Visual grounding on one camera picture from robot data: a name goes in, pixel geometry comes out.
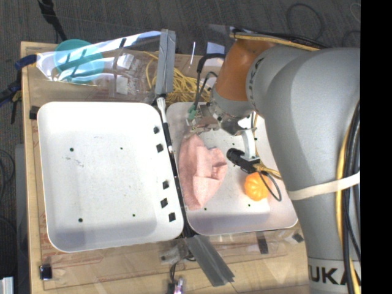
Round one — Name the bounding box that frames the black cylinder on white bracket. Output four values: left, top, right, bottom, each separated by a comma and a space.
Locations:
226, 126, 262, 175

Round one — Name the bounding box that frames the teal divided plate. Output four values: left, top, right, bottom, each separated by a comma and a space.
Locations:
53, 39, 105, 84

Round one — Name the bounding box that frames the pink cloth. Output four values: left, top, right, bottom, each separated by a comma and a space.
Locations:
178, 133, 229, 211

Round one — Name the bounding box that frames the orange toy pumpkin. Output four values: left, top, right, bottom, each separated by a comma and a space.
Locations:
244, 172, 271, 202

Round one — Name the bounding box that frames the white plastic tray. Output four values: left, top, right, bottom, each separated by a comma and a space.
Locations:
36, 101, 184, 254
165, 102, 299, 236

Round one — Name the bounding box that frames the black block with thin wires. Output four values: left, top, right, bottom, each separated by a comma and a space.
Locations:
167, 277, 186, 294

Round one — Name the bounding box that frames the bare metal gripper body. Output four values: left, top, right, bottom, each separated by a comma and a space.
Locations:
186, 102, 257, 137

